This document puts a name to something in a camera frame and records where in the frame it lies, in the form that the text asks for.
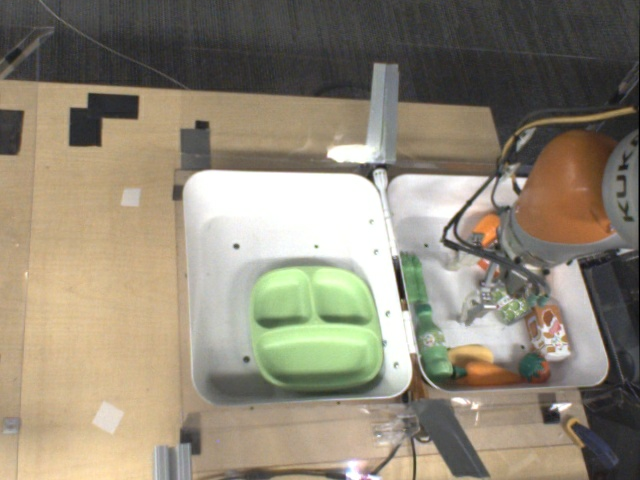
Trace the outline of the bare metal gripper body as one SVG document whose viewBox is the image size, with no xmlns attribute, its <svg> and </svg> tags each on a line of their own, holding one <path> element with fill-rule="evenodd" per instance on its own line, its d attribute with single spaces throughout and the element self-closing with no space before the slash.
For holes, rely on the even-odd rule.
<svg viewBox="0 0 640 480">
<path fill-rule="evenodd" d="M 536 272 L 522 266 L 502 268 L 501 281 L 507 293 L 514 297 L 544 296 L 546 281 Z"/>
</svg>

